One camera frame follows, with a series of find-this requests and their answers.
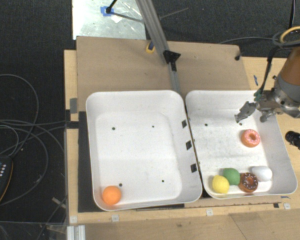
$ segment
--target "black connector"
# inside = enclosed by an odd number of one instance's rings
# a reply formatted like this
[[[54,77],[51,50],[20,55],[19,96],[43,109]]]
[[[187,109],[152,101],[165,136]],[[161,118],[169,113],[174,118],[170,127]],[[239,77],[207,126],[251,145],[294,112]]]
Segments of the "black connector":
[[[291,145],[296,146],[300,150],[300,133],[294,131],[288,131],[285,134],[285,139]]]

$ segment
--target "black floor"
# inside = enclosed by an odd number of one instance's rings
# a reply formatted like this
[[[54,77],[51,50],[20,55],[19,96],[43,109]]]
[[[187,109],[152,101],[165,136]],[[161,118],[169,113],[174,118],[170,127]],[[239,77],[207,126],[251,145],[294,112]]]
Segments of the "black floor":
[[[288,27],[292,0],[153,0],[159,16],[189,8],[162,19],[168,40],[219,43],[240,37],[271,37]],[[296,0],[294,26],[300,25],[300,0]],[[244,56],[267,56],[268,40],[244,40]],[[65,120],[63,51],[75,49],[72,40],[72,0],[0,0],[0,74],[25,78],[37,92],[37,123]],[[36,99],[21,79],[0,77],[0,119],[33,122]],[[45,125],[46,129],[64,123]],[[29,127],[16,126],[22,129]],[[37,126],[34,133],[40,130]],[[52,133],[63,144],[62,128]],[[18,132],[20,140],[26,133]],[[48,134],[40,135],[49,154],[47,173],[39,185],[16,201],[0,206],[0,221],[46,222],[58,206],[52,198],[65,198],[64,153]],[[0,151],[14,143],[14,134],[0,130]],[[44,147],[28,140],[16,155],[14,172],[2,203],[36,184],[45,169]],[[60,223],[61,208],[51,218]]]

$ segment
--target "yellow ball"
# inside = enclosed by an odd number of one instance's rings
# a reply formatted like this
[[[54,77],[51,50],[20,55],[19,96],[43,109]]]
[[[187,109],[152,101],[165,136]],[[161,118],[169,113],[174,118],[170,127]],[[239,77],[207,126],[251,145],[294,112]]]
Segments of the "yellow ball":
[[[215,192],[220,193],[220,194],[226,194],[229,191],[229,181],[220,175],[216,175],[213,177],[212,180],[212,188]]]

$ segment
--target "green ball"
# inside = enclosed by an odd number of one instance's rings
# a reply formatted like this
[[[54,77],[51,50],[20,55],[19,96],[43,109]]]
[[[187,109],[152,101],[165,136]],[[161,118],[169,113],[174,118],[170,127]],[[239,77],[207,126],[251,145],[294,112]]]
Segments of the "green ball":
[[[234,168],[224,168],[223,176],[229,181],[230,185],[239,185],[240,173]]]

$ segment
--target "blue tape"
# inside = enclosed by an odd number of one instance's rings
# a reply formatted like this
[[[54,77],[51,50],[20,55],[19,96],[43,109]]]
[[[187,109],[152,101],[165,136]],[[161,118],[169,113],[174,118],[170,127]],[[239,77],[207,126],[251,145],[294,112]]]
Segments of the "blue tape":
[[[108,6],[102,6],[102,7],[100,7],[100,11],[101,11],[102,15],[105,16],[105,17],[109,17],[109,16],[111,16],[115,12],[115,10],[113,8],[111,8],[111,12],[110,13],[106,13],[106,9],[107,8],[108,8]]]
[[[259,85],[258,84],[258,78],[255,75],[253,75],[253,78],[254,78],[254,82],[255,82],[256,86],[258,86]]]

